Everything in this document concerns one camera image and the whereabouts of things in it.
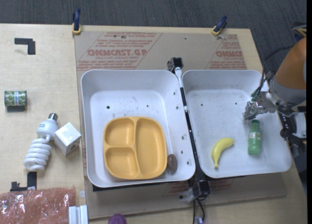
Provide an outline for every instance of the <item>white cube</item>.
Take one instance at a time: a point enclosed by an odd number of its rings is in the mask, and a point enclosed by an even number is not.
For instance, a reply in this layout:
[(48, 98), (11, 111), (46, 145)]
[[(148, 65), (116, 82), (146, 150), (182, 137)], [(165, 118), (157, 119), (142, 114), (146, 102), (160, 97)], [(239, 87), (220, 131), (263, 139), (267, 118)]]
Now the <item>white cube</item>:
[(75, 148), (79, 147), (81, 134), (71, 124), (67, 123), (55, 132), (54, 143), (67, 156)]

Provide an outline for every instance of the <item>white tray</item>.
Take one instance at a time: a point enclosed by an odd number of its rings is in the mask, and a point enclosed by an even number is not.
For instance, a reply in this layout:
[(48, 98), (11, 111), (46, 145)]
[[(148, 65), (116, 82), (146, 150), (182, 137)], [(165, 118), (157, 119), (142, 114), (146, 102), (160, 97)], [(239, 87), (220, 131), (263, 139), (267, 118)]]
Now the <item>white tray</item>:
[[(250, 121), (243, 112), (251, 93), (258, 87), (261, 74), (251, 70), (190, 70), (182, 78), (199, 163), (213, 178), (235, 177), (287, 171), (292, 164), (288, 144), (280, 136), (277, 113), (260, 114), (262, 151), (247, 152)], [(211, 151), (221, 138), (235, 143), (221, 154), (214, 168)]]
[[(184, 181), (195, 172), (182, 97), (176, 76), (166, 70), (91, 70), (81, 78), (87, 173), (98, 187)], [(177, 170), (151, 180), (112, 176), (103, 157), (103, 131), (117, 117), (142, 116), (158, 121), (164, 130), (167, 154), (177, 158)]]

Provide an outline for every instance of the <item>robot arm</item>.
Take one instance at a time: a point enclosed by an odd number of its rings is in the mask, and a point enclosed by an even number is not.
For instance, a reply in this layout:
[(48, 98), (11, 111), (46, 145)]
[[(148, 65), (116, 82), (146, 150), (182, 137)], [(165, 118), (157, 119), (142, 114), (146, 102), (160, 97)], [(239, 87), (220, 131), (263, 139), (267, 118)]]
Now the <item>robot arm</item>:
[(275, 111), (287, 117), (306, 112), (306, 56), (307, 38), (304, 37), (287, 53), (276, 75), (267, 75), (269, 90), (252, 94), (243, 113), (245, 119)]

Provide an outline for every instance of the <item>purple object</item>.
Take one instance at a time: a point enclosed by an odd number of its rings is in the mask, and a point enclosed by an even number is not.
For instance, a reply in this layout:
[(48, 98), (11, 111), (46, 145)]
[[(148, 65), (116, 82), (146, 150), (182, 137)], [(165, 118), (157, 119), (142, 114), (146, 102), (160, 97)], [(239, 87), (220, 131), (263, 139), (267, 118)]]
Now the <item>purple object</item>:
[(109, 218), (108, 224), (127, 224), (127, 220), (122, 214), (114, 214)]

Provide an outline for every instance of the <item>yellow divided plate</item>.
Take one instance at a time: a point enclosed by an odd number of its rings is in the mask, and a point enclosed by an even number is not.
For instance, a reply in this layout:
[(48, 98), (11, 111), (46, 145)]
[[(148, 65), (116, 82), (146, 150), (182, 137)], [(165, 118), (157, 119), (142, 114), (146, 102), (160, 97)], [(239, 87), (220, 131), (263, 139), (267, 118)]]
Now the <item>yellow divided plate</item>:
[(147, 117), (111, 120), (104, 130), (103, 152), (107, 170), (121, 179), (155, 178), (167, 166), (163, 129)]

